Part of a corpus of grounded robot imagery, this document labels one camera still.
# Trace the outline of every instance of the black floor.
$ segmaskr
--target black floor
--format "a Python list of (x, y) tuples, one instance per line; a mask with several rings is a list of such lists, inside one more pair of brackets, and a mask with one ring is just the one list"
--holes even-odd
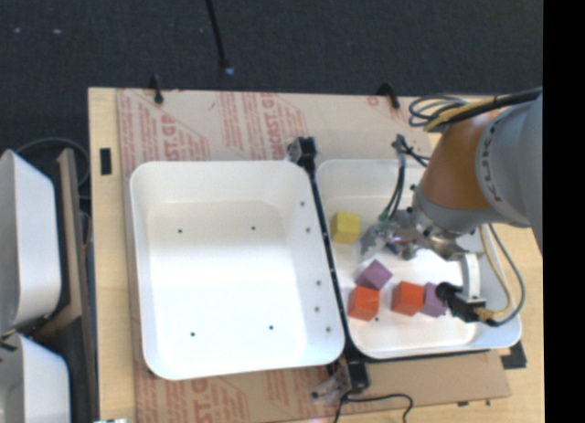
[(87, 146), (87, 89), (400, 94), (542, 85), (544, 0), (0, 0), (0, 150)]

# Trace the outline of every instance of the cube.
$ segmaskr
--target cube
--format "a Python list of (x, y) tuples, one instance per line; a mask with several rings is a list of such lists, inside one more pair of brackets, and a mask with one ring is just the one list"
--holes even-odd
[(382, 290), (391, 277), (392, 273), (379, 260), (374, 259), (357, 277), (356, 284), (373, 290)]
[(331, 239), (335, 243), (353, 243), (359, 237), (359, 215), (337, 212), (331, 219)]
[(424, 304), (420, 312), (430, 317), (439, 317), (447, 311), (445, 306), (435, 293), (437, 285), (428, 282), (424, 286)]
[(390, 309), (394, 312), (413, 316), (422, 309), (424, 288), (409, 281), (402, 281), (392, 290)]
[(378, 314), (380, 292), (357, 285), (349, 294), (347, 315), (362, 321), (371, 321)]

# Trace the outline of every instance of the white container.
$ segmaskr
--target white container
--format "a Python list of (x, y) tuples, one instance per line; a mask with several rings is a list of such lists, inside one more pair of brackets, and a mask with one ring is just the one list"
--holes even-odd
[[(397, 160), (331, 160), (317, 170), (317, 184), (327, 221), (337, 211), (360, 215), (361, 230), (375, 224), (378, 215), (388, 204), (398, 176)], [(399, 208), (412, 204), (411, 185), (420, 182), (423, 168), (409, 160), (404, 192)], [(483, 251), (479, 235), (465, 236), (460, 244), (471, 252)], [(353, 245), (332, 243), (335, 271), (347, 308), (349, 293), (355, 280), (372, 259), (378, 259), (393, 274), (380, 292), (377, 319), (370, 322), (348, 318), (351, 340), (365, 355), (378, 360), (406, 356), (471, 352), (511, 346), (520, 338), (520, 320), (516, 317), (501, 327), (482, 323), (464, 323), (447, 313), (439, 318), (424, 314), (406, 316), (390, 308), (392, 288), (401, 280), (424, 285), (426, 282), (448, 281), (462, 285), (462, 266), (459, 261), (445, 261), (428, 249), (418, 251), (409, 261), (383, 249), (371, 259), (361, 259), (359, 242)], [(506, 304), (505, 292), (489, 267), (485, 256), (479, 259), (481, 294), (487, 307), (497, 311)]]
[(0, 348), (0, 423), (69, 423), (65, 360), (20, 334)]
[(55, 310), (61, 291), (55, 190), (8, 150), (0, 158), (0, 333)]
[(306, 172), (151, 162), (130, 182), (150, 369), (187, 379), (333, 362), (343, 325)]

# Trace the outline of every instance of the cardboard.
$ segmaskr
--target cardboard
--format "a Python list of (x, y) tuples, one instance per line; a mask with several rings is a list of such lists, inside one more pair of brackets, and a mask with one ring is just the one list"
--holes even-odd
[[(332, 158), (392, 158), (396, 133), (417, 153), (430, 154), (426, 135), (408, 126), (408, 102), (401, 99), (395, 110), (388, 98), (378, 96), (173, 91), (164, 92), (164, 102), (157, 104), (151, 90), (118, 90), (124, 189), (133, 169), (148, 161), (282, 159), (286, 146), (299, 136), (315, 138), (318, 164)], [(136, 415), (120, 417), (140, 423), (263, 423), (335, 414), (337, 403), (311, 398), (311, 388), (328, 377), (324, 366), (186, 381), (152, 374), (142, 356), (130, 234)], [(375, 363), (368, 371), (372, 386), (365, 397), (406, 393), (416, 406), (510, 394), (496, 352)], [(348, 404), (343, 413), (406, 405), (403, 399)]]

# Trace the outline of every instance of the cable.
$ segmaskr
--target cable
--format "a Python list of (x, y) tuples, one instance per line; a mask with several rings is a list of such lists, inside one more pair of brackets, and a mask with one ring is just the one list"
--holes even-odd
[(405, 171), (406, 171), (406, 159), (404, 158), (404, 147), (406, 144), (404, 143), (404, 137), (400, 134), (397, 135), (396, 141), (392, 143), (392, 146), (396, 149), (399, 158), (399, 177), (396, 182), (396, 186), (394, 187), (394, 192), (392, 193), (392, 197), (388, 202), (388, 205), (382, 210), (382, 213), (378, 216), (378, 221), (380, 222), (380, 227), (383, 229), (389, 223), (389, 221), (394, 217), (396, 211), (399, 208), (400, 199), (402, 198), (402, 191), (404, 189), (404, 181), (405, 181)]
[(426, 132), (430, 132), (441, 125), (454, 124), (488, 111), (535, 100), (541, 93), (542, 87), (538, 87), (472, 102), (446, 95), (421, 97), (409, 106), (411, 114), (409, 123), (413, 127), (423, 127)]
[(502, 316), (508, 312), (508, 310), (510, 309), (510, 305), (512, 304), (512, 293), (508, 289), (507, 285), (505, 284), (504, 278), (502, 277), (501, 271), (499, 269), (501, 266), (498, 261), (497, 254), (493, 251), (493, 248), (491, 246), (488, 247), (487, 245), (484, 227), (479, 227), (479, 235), (480, 239), (482, 240), (482, 245), (484, 246), (485, 256), (487, 257), (490, 267), (492, 268), (494, 275), (497, 277), (497, 280), (499, 281), (502, 290), (504, 290), (506, 299), (505, 307), (499, 311), (492, 311), (486, 308), (477, 308), (476, 312), (480, 316), (481, 320), (485, 322), (488, 319), (494, 319), (494, 317)]
[(516, 264), (512, 261), (512, 258), (510, 257), (507, 250), (505, 249), (504, 243), (502, 242), (500, 237), (498, 237), (497, 233), (495, 232), (494, 226), (492, 224), (488, 224), (488, 227), (490, 229), (490, 232), (492, 233), (492, 236), (495, 239), (495, 242), (497, 243), (498, 247), (502, 250), (502, 253), (504, 254), (506, 260), (510, 264), (512, 271), (516, 275), (516, 278), (518, 280), (518, 284), (520, 285), (520, 301), (518, 302), (518, 305), (512, 311), (512, 313), (509, 316), (507, 316), (505, 319), (503, 319), (502, 321), (494, 321), (493, 319), (487, 319), (485, 321), (485, 323), (487, 325), (490, 325), (492, 327), (500, 327), (500, 326), (512, 321), (520, 313), (520, 310), (524, 306), (524, 302), (526, 300), (526, 287), (524, 284), (524, 280), (522, 279), (522, 275), (520, 274), (520, 271), (518, 270)]
[[(427, 101), (428, 103), (418, 107), (421, 103)], [(447, 95), (429, 95), (426, 97), (421, 97), (413, 101), (409, 106), (409, 112), (411, 114), (409, 118), (409, 124), (412, 127), (422, 127), (424, 126), (430, 119), (439, 116), (442, 112), (450, 110), (451, 108), (456, 108), (458, 106), (463, 106), (467, 104), (467, 101), (457, 98), (451, 97)], [(436, 108), (437, 110), (428, 113), (428, 110), (432, 110)]]
[(408, 146), (408, 144), (406, 143), (406, 139), (404, 137), (402, 137), (402, 139), (400, 140), (400, 145), (401, 145), (402, 151), (406, 155), (410, 155), (421, 166), (427, 166), (427, 162), (430, 160), (430, 157), (428, 157), (428, 156), (422, 156), (422, 155), (419, 155), (418, 153), (415, 153), (414, 152), (414, 147)]
[(341, 408), (347, 402), (352, 403), (352, 404), (361, 404), (361, 403), (366, 403), (366, 402), (378, 402), (380, 400), (387, 400), (389, 398), (398, 398), (398, 397), (406, 398), (409, 401), (409, 405), (407, 406), (406, 410), (404, 410), (404, 413), (402, 414), (402, 422), (403, 423), (406, 423), (406, 416), (412, 410), (412, 407), (414, 407), (414, 401), (412, 400), (412, 397), (407, 396), (406, 394), (389, 394), (387, 396), (382, 396), (382, 397), (367, 397), (367, 398), (353, 399), (353, 398), (349, 398), (350, 392), (351, 391), (347, 391), (339, 399), (339, 407), (337, 408), (337, 413), (335, 414), (335, 419), (333, 420), (333, 423), (337, 423), (339, 417), (341, 416)]
[(35, 141), (32, 141), (30, 143), (25, 143), (21, 147), (17, 148), (15, 152), (20, 153), (22, 155), (24, 153), (34, 152), (38, 147), (51, 147), (54, 145), (62, 147), (71, 147), (73, 148), (74, 151), (77, 151), (83, 157), (87, 165), (87, 170), (83, 174), (81, 179), (78, 181), (78, 187), (82, 187), (88, 181), (88, 179), (90, 179), (90, 155), (78, 143), (62, 137), (44, 137), (42, 139), (36, 139)]

